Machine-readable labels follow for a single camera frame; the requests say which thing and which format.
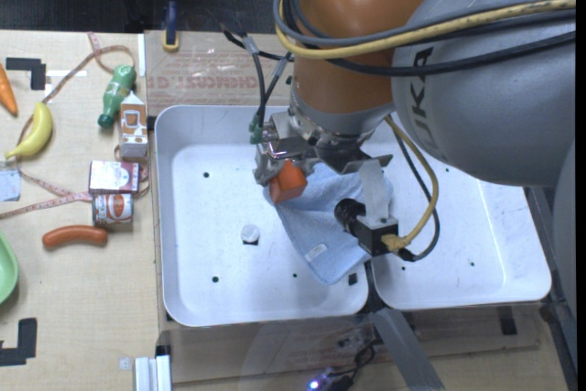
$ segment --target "white plastic tray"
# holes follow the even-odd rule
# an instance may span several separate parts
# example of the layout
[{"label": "white plastic tray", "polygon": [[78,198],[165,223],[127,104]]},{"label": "white plastic tray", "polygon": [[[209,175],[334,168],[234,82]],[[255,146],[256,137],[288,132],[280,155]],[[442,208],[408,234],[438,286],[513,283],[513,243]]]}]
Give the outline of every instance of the white plastic tray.
[{"label": "white plastic tray", "polygon": [[[267,115],[282,111],[269,108]],[[155,126],[163,297],[168,314],[187,326],[345,316],[366,302],[358,282],[318,282],[288,240],[277,213],[255,183],[249,144],[250,106],[173,106]],[[385,169],[395,190],[393,215],[408,233],[426,200],[393,134],[381,125],[364,149],[395,155]],[[394,255],[374,262],[376,289],[386,304],[423,310],[546,296],[551,277],[520,188],[480,182],[431,157],[439,179],[441,235],[417,263]],[[427,180],[423,170],[422,177]],[[260,230],[243,244],[245,225]],[[429,243],[433,223],[410,246]]]}]

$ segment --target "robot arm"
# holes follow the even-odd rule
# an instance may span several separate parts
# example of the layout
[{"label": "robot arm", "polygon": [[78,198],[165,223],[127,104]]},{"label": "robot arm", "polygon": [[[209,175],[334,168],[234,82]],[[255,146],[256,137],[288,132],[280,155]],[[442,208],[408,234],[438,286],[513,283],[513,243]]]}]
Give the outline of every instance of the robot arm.
[{"label": "robot arm", "polygon": [[361,146],[394,108],[446,164],[556,184],[575,136],[575,0],[275,0],[274,15],[294,73],[255,175],[278,186],[289,162],[299,182],[276,201],[317,162],[345,174],[372,161]]}]

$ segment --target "soup can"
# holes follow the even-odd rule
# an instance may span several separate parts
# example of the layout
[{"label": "soup can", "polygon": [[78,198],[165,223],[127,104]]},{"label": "soup can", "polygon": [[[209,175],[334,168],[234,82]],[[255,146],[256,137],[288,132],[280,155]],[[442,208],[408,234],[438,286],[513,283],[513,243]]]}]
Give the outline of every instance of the soup can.
[{"label": "soup can", "polygon": [[132,222],[132,194],[100,194],[93,196],[94,225]]}]

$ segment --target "toy bottle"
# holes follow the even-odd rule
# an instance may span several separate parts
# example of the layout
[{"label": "toy bottle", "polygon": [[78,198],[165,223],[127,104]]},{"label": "toy bottle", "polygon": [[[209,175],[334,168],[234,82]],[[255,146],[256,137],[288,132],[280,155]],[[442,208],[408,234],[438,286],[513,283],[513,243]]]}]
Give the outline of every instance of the toy bottle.
[{"label": "toy bottle", "polygon": [[104,129],[112,127],[114,118],[120,111],[120,103],[130,93],[135,80],[134,67],[119,65],[114,69],[114,76],[103,94],[103,113],[98,118],[98,124],[101,127]]}]

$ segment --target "cardboard box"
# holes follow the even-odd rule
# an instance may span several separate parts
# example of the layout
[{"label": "cardboard box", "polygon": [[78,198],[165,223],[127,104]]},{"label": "cardboard box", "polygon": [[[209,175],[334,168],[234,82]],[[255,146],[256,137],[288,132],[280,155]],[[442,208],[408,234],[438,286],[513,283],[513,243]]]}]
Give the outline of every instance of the cardboard box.
[{"label": "cardboard box", "polygon": [[144,158],[148,150],[147,107],[130,92],[120,103],[120,155]]},{"label": "cardboard box", "polygon": [[138,192],[140,167],[127,161],[94,160],[90,164],[90,194]]}]

